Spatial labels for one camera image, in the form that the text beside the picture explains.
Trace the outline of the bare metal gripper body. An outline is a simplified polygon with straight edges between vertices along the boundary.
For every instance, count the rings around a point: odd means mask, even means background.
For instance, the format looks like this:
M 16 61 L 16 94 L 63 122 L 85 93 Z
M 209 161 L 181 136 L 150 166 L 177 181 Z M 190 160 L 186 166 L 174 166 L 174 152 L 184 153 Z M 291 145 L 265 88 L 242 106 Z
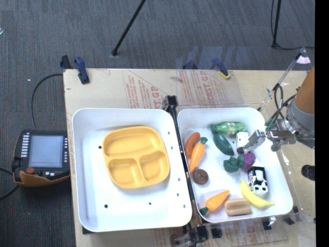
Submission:
M 287 119 L 270 118 L 265 122 L 266 137 L 272 142 L 271 150 L 276 152 L 282 145 L 295 144 L 299 129 L 295 129 Z

